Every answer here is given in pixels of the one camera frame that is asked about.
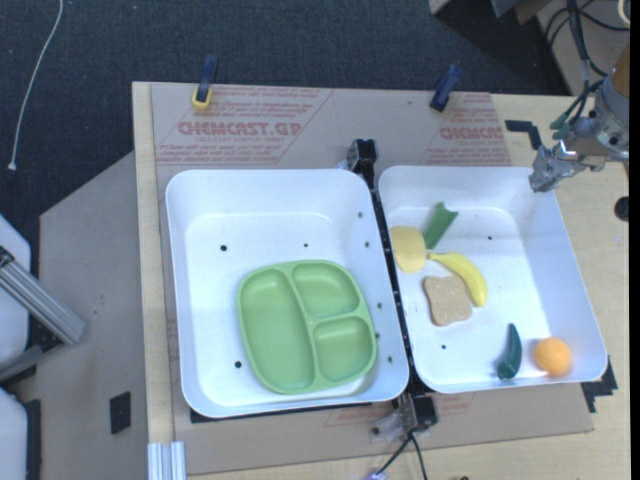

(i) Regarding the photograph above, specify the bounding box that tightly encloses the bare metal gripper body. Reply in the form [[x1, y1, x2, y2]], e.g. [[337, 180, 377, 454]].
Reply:
[[555, 111, 630, 172]]

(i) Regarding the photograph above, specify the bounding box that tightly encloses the white plastic tray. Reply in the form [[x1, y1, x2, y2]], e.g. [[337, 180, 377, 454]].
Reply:
[[164, 168, 412, 419], [376, 163, 610, 396]]

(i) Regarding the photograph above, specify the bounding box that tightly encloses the light green toy pea pod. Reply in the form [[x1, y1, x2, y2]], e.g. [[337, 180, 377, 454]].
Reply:
[[422, 201, 460, 251]]

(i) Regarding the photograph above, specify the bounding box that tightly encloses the yellow banana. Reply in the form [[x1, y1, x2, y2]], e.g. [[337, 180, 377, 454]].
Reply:
[[426, 250, 489, 309]]

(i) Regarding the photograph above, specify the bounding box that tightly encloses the yellow toy pear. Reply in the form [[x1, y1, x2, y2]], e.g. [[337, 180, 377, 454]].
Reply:
[[388, 225, 428, 275]]

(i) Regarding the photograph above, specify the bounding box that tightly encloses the tan bread slice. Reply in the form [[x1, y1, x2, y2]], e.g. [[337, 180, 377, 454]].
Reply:
[[421, 274, 474, 328]]

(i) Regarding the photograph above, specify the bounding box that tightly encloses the orange toy orange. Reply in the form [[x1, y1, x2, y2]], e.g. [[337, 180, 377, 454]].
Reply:
[[533, 336, 573, 376]]

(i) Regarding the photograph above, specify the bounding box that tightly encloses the dark green toy pepper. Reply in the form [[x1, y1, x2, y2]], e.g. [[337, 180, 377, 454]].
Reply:
[[495, 322, 524, 382]]

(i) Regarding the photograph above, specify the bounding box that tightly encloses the brown cardboard board red print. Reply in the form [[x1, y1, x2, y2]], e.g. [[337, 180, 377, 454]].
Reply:
[[149, 84, 597, 475]]

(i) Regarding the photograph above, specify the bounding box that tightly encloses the green divided plate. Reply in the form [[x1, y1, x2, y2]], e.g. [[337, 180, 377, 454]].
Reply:
[[235, 259, 378, 396]]

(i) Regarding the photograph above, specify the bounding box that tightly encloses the black block with thin wires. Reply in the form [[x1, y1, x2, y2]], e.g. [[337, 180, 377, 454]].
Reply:
[[393, 393, 440, 438], [345, 137, 378, 175]]

